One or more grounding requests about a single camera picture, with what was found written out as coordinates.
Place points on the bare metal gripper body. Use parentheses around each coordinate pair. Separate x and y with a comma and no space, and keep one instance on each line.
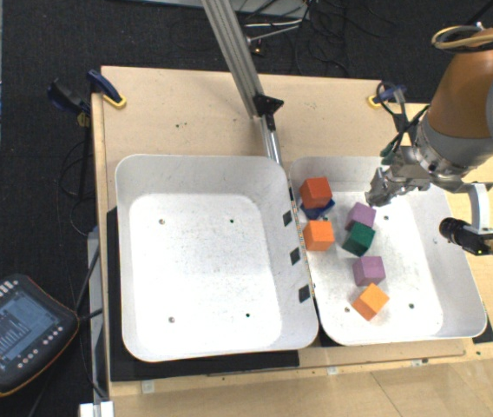
(411,170)

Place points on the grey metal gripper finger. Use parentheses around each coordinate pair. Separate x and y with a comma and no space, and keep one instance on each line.
(392,193)
(375,189)

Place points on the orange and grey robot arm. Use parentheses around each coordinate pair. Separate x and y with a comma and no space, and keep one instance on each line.
(463,98)

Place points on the purple cube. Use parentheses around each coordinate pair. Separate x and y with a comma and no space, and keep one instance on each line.
(369,270)
(361,214)

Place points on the green cube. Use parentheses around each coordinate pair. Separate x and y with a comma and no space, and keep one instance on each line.
(358,239)

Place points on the red-orange cube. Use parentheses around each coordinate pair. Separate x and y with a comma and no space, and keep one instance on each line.
(315,190)

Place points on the blue cube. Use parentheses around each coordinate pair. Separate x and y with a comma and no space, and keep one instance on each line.
(318,212)

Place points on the orange cube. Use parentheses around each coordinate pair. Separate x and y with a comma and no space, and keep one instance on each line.
(370,301)
(318,235)

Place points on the white plastic tray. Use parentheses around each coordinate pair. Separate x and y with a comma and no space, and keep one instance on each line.
(411,276)
(203,267)

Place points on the pale wood board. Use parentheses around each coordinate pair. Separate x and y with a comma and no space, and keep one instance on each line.
(194,115)

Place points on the black cylinder on white bracket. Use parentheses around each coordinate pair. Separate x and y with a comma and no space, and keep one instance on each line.
(468,235)

